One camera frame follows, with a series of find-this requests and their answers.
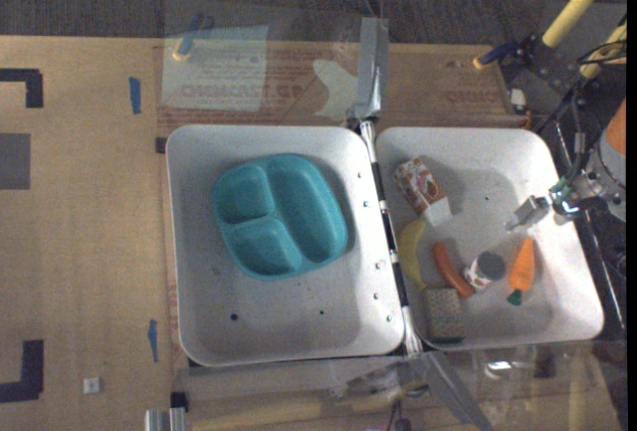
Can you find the small printed can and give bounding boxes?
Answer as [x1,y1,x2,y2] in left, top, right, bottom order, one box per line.
[463,250,508,295]

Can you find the blue divided plate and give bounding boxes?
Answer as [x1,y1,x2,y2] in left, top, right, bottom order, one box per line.
[211,152,349,284]

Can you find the orange carrot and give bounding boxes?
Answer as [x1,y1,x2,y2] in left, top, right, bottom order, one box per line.
[506,235,537,308]

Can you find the white and brown printed carton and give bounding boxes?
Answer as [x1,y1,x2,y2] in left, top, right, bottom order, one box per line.
[391,155,455,228]

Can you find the orange sausage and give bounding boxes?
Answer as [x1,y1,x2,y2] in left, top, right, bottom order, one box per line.
[430,240,476,301]

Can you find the yellow banana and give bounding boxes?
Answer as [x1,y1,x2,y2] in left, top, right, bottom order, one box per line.
[396,218,430,293]

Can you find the brown bread slice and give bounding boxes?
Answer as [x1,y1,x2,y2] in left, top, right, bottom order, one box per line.
[422,287,468,345]

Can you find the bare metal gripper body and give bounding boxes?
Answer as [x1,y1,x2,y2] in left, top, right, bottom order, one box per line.
[548,169,614,217]

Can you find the white plastic tray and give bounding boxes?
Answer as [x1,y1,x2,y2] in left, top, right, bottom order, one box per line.
[373,125,606,352]
[164,123,406,368]

